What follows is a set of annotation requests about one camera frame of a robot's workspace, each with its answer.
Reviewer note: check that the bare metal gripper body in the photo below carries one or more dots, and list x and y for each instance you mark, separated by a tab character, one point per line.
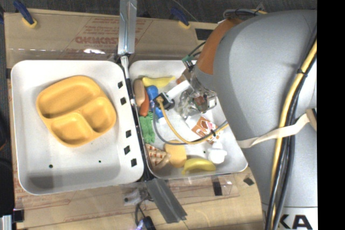
200	101

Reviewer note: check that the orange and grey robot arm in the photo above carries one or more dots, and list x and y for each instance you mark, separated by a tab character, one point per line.
258	83

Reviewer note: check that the clear plastic bottle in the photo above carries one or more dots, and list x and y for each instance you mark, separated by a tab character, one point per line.
186	107

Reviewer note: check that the orange and white carton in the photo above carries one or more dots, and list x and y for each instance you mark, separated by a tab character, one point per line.
202	126

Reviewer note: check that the yellow banana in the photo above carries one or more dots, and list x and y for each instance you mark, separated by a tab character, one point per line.
157	81
199	164

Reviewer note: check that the blue and white bottle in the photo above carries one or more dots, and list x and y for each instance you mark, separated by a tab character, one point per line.
151	93

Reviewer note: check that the orange sausage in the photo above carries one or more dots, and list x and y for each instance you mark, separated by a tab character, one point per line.
144	109

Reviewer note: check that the white small bottle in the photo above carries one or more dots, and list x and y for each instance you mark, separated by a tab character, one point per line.
217	155

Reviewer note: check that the yellow round biscuit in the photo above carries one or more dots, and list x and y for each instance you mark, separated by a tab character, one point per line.
175	154

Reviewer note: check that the green leafy vegetable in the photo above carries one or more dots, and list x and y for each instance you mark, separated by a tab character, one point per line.
147	128

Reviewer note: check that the tan bread roll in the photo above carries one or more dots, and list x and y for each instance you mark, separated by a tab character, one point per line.
139	91

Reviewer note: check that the white plastic tray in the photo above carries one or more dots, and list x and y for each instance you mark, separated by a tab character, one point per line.
231	161
81	169

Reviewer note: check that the pizza slice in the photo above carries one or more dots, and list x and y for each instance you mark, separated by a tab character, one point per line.
156	156

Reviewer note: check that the yellow divided plate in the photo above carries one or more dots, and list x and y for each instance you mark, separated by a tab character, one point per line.
72	105

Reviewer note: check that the brown cardboard board red print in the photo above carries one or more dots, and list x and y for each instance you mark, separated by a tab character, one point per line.
67	32

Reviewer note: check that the black cylinder on white bracket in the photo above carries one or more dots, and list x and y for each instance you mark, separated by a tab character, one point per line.
164	101

